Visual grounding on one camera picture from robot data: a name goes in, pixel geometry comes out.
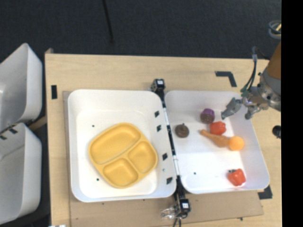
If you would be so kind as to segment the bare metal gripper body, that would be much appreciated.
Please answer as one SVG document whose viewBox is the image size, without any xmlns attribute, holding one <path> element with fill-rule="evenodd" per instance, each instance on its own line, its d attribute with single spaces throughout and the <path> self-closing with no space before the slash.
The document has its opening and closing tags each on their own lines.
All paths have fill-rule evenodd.
<svg viewBox="0 0 303 227">
<path fill-rule="evenodd" d="M 246 96 L 246 106 L 267 110 L 269 107 L 281 111 L 281 96 L 267 86 L 251 87 Z"/>
</svg>

